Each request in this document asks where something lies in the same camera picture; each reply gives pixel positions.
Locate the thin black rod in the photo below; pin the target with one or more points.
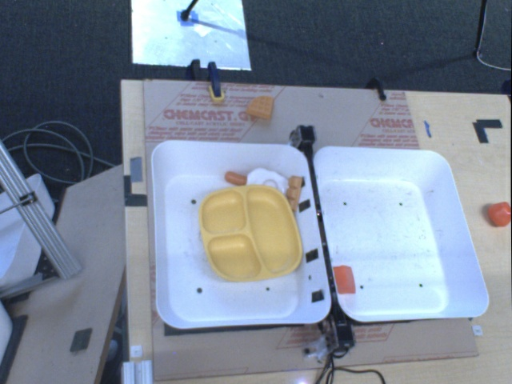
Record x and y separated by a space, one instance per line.
318 218

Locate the orange red cylinder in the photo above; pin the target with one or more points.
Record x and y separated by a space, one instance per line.
499 213

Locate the orange toy sausage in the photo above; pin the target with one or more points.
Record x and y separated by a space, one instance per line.
235 178

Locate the red cube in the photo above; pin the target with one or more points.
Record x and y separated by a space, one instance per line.
344 280

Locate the yellow divided plate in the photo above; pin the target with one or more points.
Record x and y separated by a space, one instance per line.
250 234

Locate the white plastic tray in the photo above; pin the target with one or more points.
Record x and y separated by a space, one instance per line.
400 234
180 230

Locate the brown cardboard board red print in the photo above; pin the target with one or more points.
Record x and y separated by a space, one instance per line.
328 110

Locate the orange toy waffle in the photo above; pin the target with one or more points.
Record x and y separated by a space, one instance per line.
261 108

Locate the white toy fried egg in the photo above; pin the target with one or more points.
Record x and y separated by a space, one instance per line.
267 178

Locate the tan toy bread piece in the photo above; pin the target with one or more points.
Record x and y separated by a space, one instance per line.
294 190

